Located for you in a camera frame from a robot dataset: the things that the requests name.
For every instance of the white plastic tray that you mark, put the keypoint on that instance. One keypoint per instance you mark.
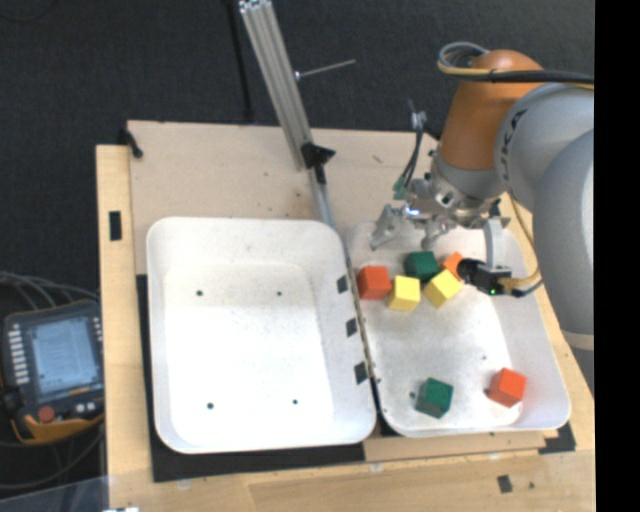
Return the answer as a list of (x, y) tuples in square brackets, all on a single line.
[(445, 345), (250, 340)]

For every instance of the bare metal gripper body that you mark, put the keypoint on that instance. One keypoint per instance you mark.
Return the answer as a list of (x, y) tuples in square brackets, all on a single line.
[(450, 205)]

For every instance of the brown cardboard board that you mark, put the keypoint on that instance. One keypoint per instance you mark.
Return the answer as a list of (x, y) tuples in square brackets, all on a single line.
[(225, 170)]

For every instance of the green cube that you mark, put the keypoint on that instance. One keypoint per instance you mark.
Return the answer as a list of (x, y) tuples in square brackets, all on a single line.
[(434, 397), (421, 265)]

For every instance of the yellow cube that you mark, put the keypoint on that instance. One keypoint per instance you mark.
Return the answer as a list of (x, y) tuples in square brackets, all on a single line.
[(404, 294), (442, 289)]

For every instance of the orange cube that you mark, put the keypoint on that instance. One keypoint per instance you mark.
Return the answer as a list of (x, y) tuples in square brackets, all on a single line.
[(453, 262), (374, 282), (507, 387)]

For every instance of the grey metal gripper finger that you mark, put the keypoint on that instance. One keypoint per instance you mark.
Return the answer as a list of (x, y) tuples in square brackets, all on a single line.
[(435, 234), (386, 225)]

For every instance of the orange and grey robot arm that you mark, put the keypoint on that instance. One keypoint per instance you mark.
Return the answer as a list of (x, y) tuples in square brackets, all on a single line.
[(560, 165)]

